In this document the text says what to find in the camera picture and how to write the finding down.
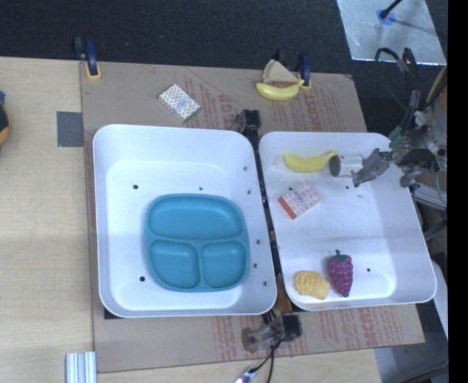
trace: silver metal panel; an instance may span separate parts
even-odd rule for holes
[[[418,64],[445,65],[425,0],[402,0],[386,21],[381,21],[377,12],[387,9],[394,1],[336,0],[352,59],[374,61],[376,51],[383,47],[401,56],[407,47]],[[394,61],[384,53],[380,60]]]

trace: toy banana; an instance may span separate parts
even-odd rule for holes
[[[299,82],[294,85],[278,88],[277,86],[258,82],[255,85],[255,88],[257,89],[257,92],[264,98],[272,101],[287,101],[294,98],[299,93],[299,90],[304,83],[305,81],[299,78]]]
[[[325,168],[328,164],[329,159],[336,155],[333,150],[330,153],[321,156],[314,156],[309,158],[300,157],[293,153],[285,153],[283,155],[283,161],[287,168],[298,173],[314,173],[319,172]]]

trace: blue plate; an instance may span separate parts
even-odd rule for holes
[[[248,273],[244,217],[220,196],[158,197],[147,210],[145,242],[152,275],[170,290],[228,290]]]

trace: wooden table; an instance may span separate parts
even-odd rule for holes
[[[0,90],[13,127],[0,151],[0,382],[63,382],[65,355],[94,350],[83,148],[57,146],[57,112],[81,112],[78,62],[0,57]],[[106,373],[97,381],[229,383],[252,364]],[[287,381],[380,377],[367,349],[278,358],[272,382]]]

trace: cardboard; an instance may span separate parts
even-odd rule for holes
[[[262,72],[169,65],[101,63],[101,79],[81,64],[85,175],[92,307],[98,373],[262,358],[242,345],[242,331],[264,325],[261,316],[120,319],[104,311],[98,293],[92,139],[106,124],[149,124],[229,129],[243,109],[258,109],[260,134],[271,131],[366,132],[350,76],[312,73],[312,88],[291,101],[260,97]],[[201,106],[181,123],[158,101],[173,84]],[[280,346],[294,356],[424,342],[415,305],[300,312],[303,335]]]

